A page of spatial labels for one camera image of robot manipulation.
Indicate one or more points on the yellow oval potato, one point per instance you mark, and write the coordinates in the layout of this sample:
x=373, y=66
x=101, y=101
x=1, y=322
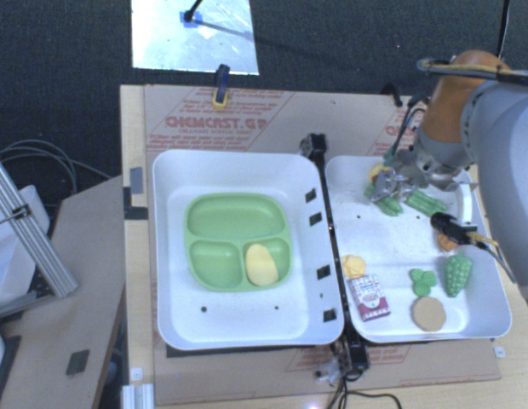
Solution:
x=261, y=266

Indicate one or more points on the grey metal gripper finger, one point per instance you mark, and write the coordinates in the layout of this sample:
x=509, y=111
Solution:
x=381, y=188
x=401, y=189

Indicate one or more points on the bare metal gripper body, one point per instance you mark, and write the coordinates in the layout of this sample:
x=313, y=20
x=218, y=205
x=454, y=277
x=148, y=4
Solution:
x=421, y=172

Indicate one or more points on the green grapes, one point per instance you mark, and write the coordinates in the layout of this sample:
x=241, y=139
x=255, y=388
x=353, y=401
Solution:
x=457, y=274

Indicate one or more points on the green ridged vegetable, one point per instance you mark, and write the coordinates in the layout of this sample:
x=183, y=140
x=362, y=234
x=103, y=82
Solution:
x=389, y=208
x=428, y=203

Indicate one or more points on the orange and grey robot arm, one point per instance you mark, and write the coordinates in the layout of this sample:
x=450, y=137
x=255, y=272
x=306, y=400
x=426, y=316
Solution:
x=498, y=143

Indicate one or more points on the red and white carton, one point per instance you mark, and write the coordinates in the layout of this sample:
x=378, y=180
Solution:
x=369, y=298

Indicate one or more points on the green broccoli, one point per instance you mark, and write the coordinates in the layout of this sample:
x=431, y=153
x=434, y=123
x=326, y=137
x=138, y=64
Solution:
x=422, y=282

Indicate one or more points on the green divided plate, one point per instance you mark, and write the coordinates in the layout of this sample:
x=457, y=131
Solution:
x=230, y=220

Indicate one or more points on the brown cardboard board red print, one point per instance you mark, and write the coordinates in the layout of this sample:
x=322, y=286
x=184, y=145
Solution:
x=272, y=117

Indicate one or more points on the white plastic tray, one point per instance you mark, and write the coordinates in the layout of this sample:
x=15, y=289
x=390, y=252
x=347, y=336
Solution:
x=230, y=322
x=396, y=245

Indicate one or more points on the yellow ruffled toy food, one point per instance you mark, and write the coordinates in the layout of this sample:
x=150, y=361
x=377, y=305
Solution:
x=353, y=266

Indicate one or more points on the tan round biscuit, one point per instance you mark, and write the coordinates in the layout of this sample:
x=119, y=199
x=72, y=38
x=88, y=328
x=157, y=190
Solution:
x=428, y=314

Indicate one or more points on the thin black and white rod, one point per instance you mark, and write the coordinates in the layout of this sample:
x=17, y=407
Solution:
x=332, y=228

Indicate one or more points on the orange toy food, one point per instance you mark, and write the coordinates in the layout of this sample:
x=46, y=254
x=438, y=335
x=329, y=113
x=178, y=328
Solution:
x=445, y=243

